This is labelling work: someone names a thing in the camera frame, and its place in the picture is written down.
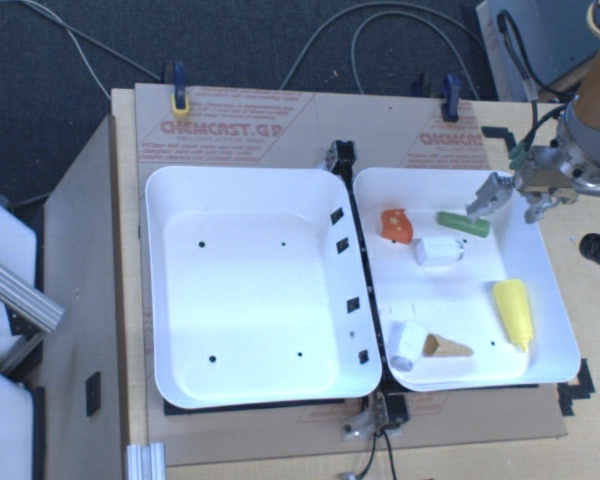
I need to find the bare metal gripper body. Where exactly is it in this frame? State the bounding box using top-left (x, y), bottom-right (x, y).
top-left (512, 137), bottom-right (600, 202)

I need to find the green stick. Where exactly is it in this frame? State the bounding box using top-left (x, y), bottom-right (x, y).
top-left (436, 210), bottom-right (492, 239)

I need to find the white bottle with clear cap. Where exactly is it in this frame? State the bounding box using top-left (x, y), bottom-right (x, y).
top-left (413, 236), bottom-right (467, 268)

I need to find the orange packet with yellow stars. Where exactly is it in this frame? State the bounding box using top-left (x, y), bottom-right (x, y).
top-left (379, 208), bottom-right (415, 246)

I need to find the yellow squeeze bottle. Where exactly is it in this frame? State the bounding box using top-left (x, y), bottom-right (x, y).
top-left (491, 278), bottom-right (535, 354)

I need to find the white plastic tray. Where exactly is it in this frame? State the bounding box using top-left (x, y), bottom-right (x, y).
top-left (144, 164), bottom-right (384, 411)
top-left (352, 166), bottom-right (582, 393)

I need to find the thin black rod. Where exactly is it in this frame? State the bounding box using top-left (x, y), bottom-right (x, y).
top-left (340, 166), bottom-right (392, 395)

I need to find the tan ice cream cone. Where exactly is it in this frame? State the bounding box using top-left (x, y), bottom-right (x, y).
top-left (422, 332), bottom-right (474, 360)

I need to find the white carton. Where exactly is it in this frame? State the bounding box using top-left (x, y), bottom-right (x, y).
top-left (386, 319), bottom-right (428, 372)

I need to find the brown cardboard board red print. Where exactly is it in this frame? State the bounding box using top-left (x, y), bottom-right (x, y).
top-left (134, 83), bottom-right (569, 467)

